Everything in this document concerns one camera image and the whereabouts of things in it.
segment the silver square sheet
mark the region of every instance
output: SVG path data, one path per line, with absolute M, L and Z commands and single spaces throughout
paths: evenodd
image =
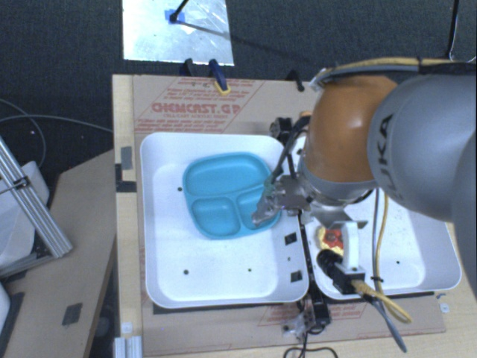
M 207 64 L 215 58 L 233 66 L 225 0 L 189 0 L 171 24 L 182 0 L 122 0 L 125 60 Z

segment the black pole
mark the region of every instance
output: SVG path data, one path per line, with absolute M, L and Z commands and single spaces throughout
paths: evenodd
M 454 48 L 455 31 L 457 29 L 459 1 L 460 0 L 454 0 L 454 6 L 452 7 L 452 21 L 450 23 L 449 42 L 447 43 L 447 52 L 446 52 L 446 58 L 449 58 L 450 60 L 452 58 L 451 53 L 452 53 L 452 49 Z
M 169 21 L 170 22 L 176 22 L 177 17 L 179 16 L 180 11 L 186 6 L 186 4 L 189 2 L 189 0 L 183 0 L 183 2 L 180 3 L 179 7 L 176 9 L 176 11 L 169 16 Z

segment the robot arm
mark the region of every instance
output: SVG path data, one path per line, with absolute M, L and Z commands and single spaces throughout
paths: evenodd
M 347 205 L 379 186 L 410 210 L 455 223 L 477 293 L 476 66 L 460 64 L 464 72 L 456 73 L 455 64 L 443 62 L 417 62 L 415 70 L 432 74 L 399 86 L 353 75 L 389 71 L 376 61 L 321 72 L 329 82 L 310 118 L 297 174 L 268 182 L 254 222 L 282 209 L 305 210 L 330 227 L 347 219 Z M 408 64 L 398 59 L 395 67 L 411 71 Z

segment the blue divided plate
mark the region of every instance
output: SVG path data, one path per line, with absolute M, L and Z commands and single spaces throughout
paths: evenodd
M 279 214 L 259 227 L 251 218 L 269 174 L 262 159 L 245 152 L 192 162 L 184 172 L 183 188 L 195 227 L 212 239 L 232 239 L 270 228 Z

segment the dark floor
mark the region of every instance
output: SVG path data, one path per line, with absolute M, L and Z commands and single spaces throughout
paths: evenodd
M 284 79 L 369 57 L 441 57 L 453 0 L 226 0 L 236 65 L 231 78 Z M 476 54 L 477 0 L 461 0 L 455 56 Z M 35 114 L 112 127 L 111 75 L 176 75 L 177 64 L 122 59 L 121 0 L 0 0 L 0 98 Z M 0 119 L 16 114 L 0 103 Z M 113 147 L 111 134 L 39 120 L 55 177 Z M 26 120 L 0 123 L 17 159 L 41 158 Z

